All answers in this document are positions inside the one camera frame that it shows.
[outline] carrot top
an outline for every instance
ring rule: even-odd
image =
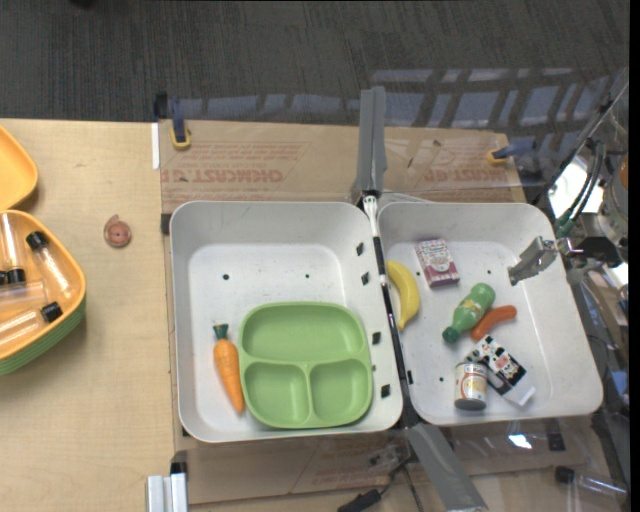
[[[216,339],[221,340],[222,338],[227,337],[227,330],[229,329],[229,324],[216,324],[213,326],[213,332],[216,335]]]

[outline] transparent tube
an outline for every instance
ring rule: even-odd
[[[46,306],[30,307],[0,322],[0,347],[18,341],[42,329],[62,315],[56,302]]]
[[[44,280],[0,286],[0,320],[11,316],[23,304],[46,304]]]
[[[8,283],[24,282],[24,243],[18,238],[15,221],[8,213],[0,214],[0,266]]]
[[[46,274],[58,288],[65,299],[71,299],[76,293],[76,287],[71,281],[71,272],[65,260],[56,253],[56,248],[49,244],[44,233],[34,231],[27,236],[27,243],[33,251],[33,258],[40,271]]]
[[[557,466],[555,477],[558,482],[564,484],[575,483],[578,487],[615,498],[618,504],[622,505],[627,500],[627,487],[622,482],[605,475],[597,474],[582,468],[569,468],[567,466]]]

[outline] brown circular mark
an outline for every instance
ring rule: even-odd
[[[124,247],[131,240],[131,229],[125,221],[114,215],[104,225],[104,239],[111,247]]]

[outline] black cap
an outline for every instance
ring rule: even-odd
[[[49,243],[49,240],[47,240],[47,237],[42,231],[34,231],[33,233],[29,233],[26,240],[29,244],[29,247],[31,247],[31,249],[33,250],[44,247]]]
[[[12,268],[11,270],[7,270],[5,279],[7,280],[7,284],[24,283],[27,280],[27,275],[23,268]]]
[[[556,481],[563,484],[570,484],[576,477],[576,472],[567,466],[556,467]]]
[[[62,309],[60,308],[60,304],[57,302],[47,304],[40,311],[42,311],[42,316],[48,323],[53,322],[56,318],[62,315]]]

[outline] white tray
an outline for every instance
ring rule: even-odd
[[[534,238],[553,240],[548,219],[526,204],[390,203],[378,222],[385,259],[420,272],[414,245],[444,238],[460,274],[456,285],[429,288],[420,274],[421,307],[401,333],[411,401],[436,425],[472,424],[588,414],[602,401],[602,384],[560,257],[535,277],[511,286],[508,267]],[[471,351],[468,333],[450,346],[442,339],[455,307],[477,282],[496,291],[494,306],[513,304],[515,320],[491,331],[529,372],[536,388],[524,406],[514,406],[487,390],[483,411],[454,405],[454,368]],[[392,289],[394,310],[398,297]]]
[[[219,443],[376,432],[397,422],[398,373],[371,230],[360,210],[347,203],[195,201],[174,212],[170,233],[178,409],[189,434]],[[236,341],[251,309],[282,301],[333,302],[360,318],[375,369],[373,400],[359,421],[285,430],[261,424],[248,410],[235,413],[214,370],[212,326],[228,323]],[[373,344],[376,332],[380,342]],[[383,397],[385,385],[390,393]]]

